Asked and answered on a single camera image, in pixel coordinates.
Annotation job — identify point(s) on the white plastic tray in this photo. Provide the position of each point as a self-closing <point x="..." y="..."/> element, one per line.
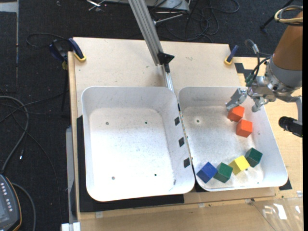
<point x="216" y="141"/>
<point x="130" y="143"/>

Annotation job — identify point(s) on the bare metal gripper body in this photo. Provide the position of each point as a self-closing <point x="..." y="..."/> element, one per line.
<point x="260" y="88"/>

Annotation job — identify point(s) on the blue cube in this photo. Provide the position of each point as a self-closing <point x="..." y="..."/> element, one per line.
<point x="207" y="172"/>

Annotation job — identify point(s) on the yellow cube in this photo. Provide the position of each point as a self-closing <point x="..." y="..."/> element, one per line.
<point x="239" y="164"/>

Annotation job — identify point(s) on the pale wood board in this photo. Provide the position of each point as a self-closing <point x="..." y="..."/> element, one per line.
<point x="120" y="64"/>

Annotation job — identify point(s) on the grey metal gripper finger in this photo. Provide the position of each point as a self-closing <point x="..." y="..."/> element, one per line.
<point x="237" y="98"/>
<point x="257" y="105"/>

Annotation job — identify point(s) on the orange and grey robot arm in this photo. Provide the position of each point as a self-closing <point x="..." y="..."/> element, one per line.
<point x="288" y="47"/>

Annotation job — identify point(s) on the black cylinder on white bracket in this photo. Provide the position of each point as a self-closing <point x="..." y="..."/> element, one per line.
<point x="290" y="125"/>

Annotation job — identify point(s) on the dark green cube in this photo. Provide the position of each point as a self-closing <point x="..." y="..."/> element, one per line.
<point x="253" y="156"/>

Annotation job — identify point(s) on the thin black and white rod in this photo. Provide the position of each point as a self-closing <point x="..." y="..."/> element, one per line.
<point x="184" y="129"/>

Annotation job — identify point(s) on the orange cube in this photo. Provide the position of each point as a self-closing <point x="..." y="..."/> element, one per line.
<point x="244" y="128"/>
<point x="236" y="113"/>

